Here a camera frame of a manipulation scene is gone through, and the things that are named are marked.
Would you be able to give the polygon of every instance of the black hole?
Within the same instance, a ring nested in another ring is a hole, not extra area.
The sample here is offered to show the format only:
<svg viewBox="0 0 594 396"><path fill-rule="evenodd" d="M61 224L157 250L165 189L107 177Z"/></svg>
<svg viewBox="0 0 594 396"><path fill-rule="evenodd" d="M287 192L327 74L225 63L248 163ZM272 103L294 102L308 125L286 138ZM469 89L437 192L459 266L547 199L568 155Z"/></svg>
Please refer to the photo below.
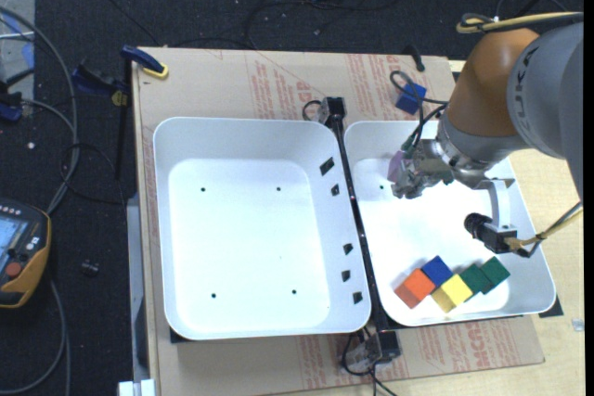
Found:
<svg viewBox="0 0 594 396"><path fill-rule="evenodd" d="M328 173L328 171L334 167L334 159L332 157L330 157L328 160L326 160L324 163L322 163L319 166L319 170L322 172L322 176L326 175L326 173Z"/></svg>

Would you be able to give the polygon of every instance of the yellow cube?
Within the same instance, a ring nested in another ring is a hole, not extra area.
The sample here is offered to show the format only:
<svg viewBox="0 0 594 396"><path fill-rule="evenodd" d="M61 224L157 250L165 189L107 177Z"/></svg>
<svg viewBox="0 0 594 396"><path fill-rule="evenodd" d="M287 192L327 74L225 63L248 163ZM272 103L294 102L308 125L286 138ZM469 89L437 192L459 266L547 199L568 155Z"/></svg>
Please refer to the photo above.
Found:
<svg viewBox="0 0 594 396"><path fill-rule="evenodd" d="M454 274L432 293L432 297L448 313L472 297L472 290L459 275Z"/></svg>

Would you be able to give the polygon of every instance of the yellow cable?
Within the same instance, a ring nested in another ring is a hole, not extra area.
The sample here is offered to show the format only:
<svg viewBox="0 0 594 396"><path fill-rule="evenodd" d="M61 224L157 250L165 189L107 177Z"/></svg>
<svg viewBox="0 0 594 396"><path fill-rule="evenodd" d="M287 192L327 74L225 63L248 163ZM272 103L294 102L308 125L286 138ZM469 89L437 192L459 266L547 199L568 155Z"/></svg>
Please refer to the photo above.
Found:
<svg viewBox="0 0 594 396"><path fill-rule="evenodd" d="M510 247L512 251L515 251L529 244L536 243L537 241L545 240L550 235L557 233L559 230L563 229L565 226L572 223L583 212L584 209L580 208L579 210L575 211L574 214L563 220L561 223L554 224L553 226L550 226L546 231L543 231L542 233L539 233L531 238L522 240L518 239L517 237L508 237L507 239L505 239L505 243Z"/></svg>
<svg viewBox="0 0 594 396"><path fill-rule="evenodd" d="M468 18L464 22L458 23L456 30L458 33L477 33L477 32L491 32L504 28L516 27L520 28L525 25L538 23L540 21L547 21L551 19L566 19L571 17L583 16L583 12L556 12L548 14L526 15L524 17L516 17L514 19L505 19L495 21L486 21L485 19Z"/></svg>

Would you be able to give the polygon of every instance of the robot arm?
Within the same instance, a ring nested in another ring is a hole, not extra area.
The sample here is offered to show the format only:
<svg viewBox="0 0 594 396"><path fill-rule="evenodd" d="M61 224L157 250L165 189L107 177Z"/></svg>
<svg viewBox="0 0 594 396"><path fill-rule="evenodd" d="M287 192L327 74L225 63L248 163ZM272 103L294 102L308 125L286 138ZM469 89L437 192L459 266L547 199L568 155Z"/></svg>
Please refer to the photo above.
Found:
<svg viewBox="0 0 594 396"><path fill-rule="evenodd" d="M567 160L583 199L583 55L583 21L542 35L526 28L486 34L459 75L437 136L392 158L394 195L417 198L426 187L454 180L488 189L494 215L488 225L497 233L509 229L498 207L510 182L502 187L485 173L515 150L536 148Z"/></svg>

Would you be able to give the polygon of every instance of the white bin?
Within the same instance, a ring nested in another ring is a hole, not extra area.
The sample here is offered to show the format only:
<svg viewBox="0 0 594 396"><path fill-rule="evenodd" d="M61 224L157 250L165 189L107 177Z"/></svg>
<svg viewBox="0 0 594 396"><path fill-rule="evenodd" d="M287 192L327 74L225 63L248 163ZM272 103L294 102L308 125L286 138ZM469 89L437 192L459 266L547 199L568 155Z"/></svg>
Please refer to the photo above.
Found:
<svg viewBox="0 0 594 396"><path fill-rule="evenodd" d="M173 331L233 339L366 324L368 283L330 129L171 118L155 131L154 153Z"/></svg>
<svg viewBox="0 0 594 396"><path fill-rule="evenodd" d="M478 294L449 313L444 313L431 297L410 309L394 294L407 275L436 255L454 272L473 263L480 265L494 256L464 228L469 213L491 216L487 191L471 190L455 182L427 188L414 199L399 199L392 194L386 178L390 159L417 125L417 121L362 121L352 124L344 136L385 312L402 325L425 326L549 309L555 302L556 291L542 248L529 259L512 253L498 254L510 277L488 294ZM422 138L435 138L436 132L437 122L430 121L423 127ZM496 165L488 176L515 178L509 160ZM534 236L518 184L514 183L508 191L518 238Z"/></svg>

